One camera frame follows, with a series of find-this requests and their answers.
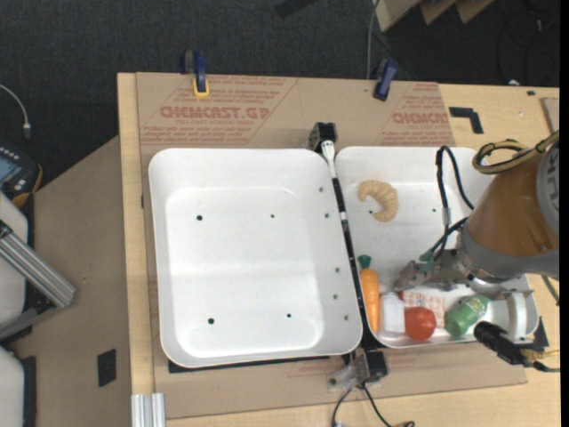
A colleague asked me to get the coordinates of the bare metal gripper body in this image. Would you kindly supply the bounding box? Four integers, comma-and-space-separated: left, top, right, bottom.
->
425, 248, 480, 290

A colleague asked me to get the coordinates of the white and orange packet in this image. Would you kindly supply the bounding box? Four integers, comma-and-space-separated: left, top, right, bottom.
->
402, 287, 447, 328

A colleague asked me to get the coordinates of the white plastic tray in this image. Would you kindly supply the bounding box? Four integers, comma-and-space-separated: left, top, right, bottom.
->
333, 144, 541, 350
148, 147, 365, 369

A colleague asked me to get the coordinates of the small white bottle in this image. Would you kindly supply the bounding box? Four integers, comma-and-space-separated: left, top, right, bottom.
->
379, 291, 407, 335

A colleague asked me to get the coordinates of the orange carrot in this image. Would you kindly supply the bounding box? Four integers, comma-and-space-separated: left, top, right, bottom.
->
357, 254, 381, 334

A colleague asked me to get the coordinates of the red tomato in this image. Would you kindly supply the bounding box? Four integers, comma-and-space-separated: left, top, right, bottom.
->
403, 306, 438, 342

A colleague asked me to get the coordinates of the green capped bottle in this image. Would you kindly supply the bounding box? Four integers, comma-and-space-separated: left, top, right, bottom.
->
444, 294, 493, 339

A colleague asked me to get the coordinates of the beige croissant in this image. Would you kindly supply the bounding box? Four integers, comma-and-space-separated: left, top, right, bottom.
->
357, 179, 400, 223

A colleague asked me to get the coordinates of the thin black and white rod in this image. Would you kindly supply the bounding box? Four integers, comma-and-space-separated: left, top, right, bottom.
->
321, 138, 371, 347

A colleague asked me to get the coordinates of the brown cardboard board red print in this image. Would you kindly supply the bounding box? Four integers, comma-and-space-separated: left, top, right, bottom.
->
134, 71, 528, 420

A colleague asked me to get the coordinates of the black cylinder on white bracket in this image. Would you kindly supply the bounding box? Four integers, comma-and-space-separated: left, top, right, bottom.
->
472, 289, 536, 366

